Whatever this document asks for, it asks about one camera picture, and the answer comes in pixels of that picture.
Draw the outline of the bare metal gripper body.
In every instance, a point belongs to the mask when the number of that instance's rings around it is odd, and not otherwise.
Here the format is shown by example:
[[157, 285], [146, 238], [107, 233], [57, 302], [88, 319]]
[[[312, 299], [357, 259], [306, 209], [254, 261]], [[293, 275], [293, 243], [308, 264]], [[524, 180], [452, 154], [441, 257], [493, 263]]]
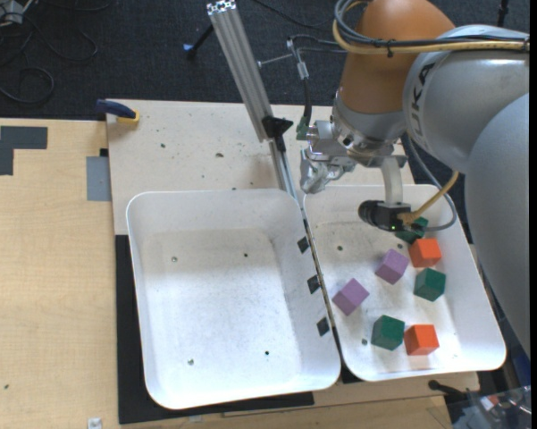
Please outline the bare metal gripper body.
[[366, 168], [380, 168], [388, 159], [393, 159], [398, 168], [407, 163], [405, 154], [395, 153], [394, 139], [376, 139], [340, 122], [313, 122], [307, 127], [306, 141], [306, 157], [313, 162]]

